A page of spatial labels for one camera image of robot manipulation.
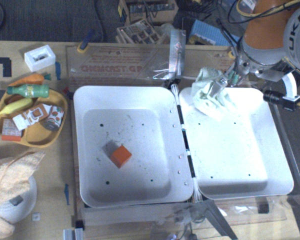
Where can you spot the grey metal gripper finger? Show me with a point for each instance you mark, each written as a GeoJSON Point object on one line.
{"type": "Point", "coordinates": [217, 87]}

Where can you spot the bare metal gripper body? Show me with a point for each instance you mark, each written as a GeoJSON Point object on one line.
{"type": "Point", "coordinates": [243, 65]}

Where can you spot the pale green cloth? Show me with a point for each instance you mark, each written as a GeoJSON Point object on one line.
{"type": "Point", "coordinates": [205, 101]}

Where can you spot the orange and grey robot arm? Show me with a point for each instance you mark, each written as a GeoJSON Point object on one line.
{"type": "Point", "coordinates": [270, 29]}

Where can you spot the thin black and white rod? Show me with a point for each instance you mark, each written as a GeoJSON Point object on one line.
{"type": "Point", "coordinates": [183, 124]}

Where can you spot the white plastic tray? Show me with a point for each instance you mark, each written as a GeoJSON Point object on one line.
{"type": "Point", "coordinates": [230, 154]}
{"type": "Point", "coordinates": [130, 144]}

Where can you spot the orange cube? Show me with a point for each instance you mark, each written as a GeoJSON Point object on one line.
{"type": "Point", "coordinates": [120, 156]}

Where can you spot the white can with orange print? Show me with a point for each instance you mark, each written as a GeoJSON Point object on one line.
{"type": "Point", "coordinates": [55, 117]}

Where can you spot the white foam box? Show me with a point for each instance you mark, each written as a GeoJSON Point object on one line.
{"type": "Point", "coordinates": [40, 59]}

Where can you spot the orange divided plate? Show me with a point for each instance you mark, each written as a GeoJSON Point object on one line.
{"type": "Point", "coordinates": [40, 137]}

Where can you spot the orange carrot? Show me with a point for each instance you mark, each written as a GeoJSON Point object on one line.
{"type": "Point", "coordinates": [30, 79]}

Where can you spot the white and brown carton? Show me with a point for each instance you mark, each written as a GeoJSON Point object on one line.
{"type": "Point", "coordinates": [31, 116]}

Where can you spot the green bottle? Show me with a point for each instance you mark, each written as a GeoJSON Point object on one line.
{"type": "Point", "coordinates": [27, 90]}

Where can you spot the yellow banana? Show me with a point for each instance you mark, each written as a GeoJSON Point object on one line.
{"type": "Point", "coordinates": [16, 106]}

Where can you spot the orange and white packet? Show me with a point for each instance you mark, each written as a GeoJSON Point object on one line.
{"type": "Point", "coordinates": [10, 132]}

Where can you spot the small white square block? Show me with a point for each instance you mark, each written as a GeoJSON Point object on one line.
{"type": "Point", "coordinates": [36, 216]}

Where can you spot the white bowl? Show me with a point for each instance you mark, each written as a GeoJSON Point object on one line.
{"type": "Point", "coordinates": [25, 204]}

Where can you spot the pale yellow cloth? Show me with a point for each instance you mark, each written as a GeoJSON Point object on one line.
{"type": "Point", "coordinates": [7, 174]}

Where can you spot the black cylinder on white bracket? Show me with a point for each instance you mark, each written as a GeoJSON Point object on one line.
{"type": "Point", "coordinates": [290, 89]}

